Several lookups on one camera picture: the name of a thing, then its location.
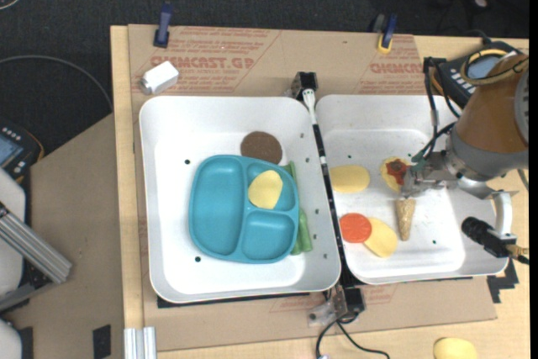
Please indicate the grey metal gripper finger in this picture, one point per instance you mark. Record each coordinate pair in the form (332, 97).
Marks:
(407, 179)
(414, 190)

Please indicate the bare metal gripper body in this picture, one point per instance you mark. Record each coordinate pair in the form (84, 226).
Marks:
(437, 170)

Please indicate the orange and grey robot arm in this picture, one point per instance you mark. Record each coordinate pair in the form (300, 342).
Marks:
(487, 117)

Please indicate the pizza slice with red sauce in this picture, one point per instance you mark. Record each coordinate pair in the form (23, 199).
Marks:
(393, 173)

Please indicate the beige cone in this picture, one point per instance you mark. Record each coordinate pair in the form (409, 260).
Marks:
(405, 216)

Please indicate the yellow oval crisp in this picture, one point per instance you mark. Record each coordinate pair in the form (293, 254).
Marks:
(455, 349)
(383, 241)
(265, 190)
(349, 179)

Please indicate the orange round slice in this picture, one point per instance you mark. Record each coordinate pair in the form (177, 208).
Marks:
(355, 228)

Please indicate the white plastic tray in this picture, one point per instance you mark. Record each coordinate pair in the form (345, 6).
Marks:
(176, 256)
(437, 260)

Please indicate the thin black and white rod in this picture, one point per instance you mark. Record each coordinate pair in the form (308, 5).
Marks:
(323, 157)

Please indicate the green pea pod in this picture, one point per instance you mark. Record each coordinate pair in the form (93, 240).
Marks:
(304, 231)

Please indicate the brown round biscuit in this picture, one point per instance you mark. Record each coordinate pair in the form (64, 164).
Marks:
(260, 145)

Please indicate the blue divided plate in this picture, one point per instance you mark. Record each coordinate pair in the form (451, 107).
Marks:
(218, 206)

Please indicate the brown cardboard board red print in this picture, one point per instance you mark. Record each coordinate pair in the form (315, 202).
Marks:
(260, 54)

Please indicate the white plastic bottle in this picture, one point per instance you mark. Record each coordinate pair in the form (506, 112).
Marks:
(159, 77)

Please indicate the black cylinder on white bracket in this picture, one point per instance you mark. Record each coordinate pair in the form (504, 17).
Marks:
(479, 230)

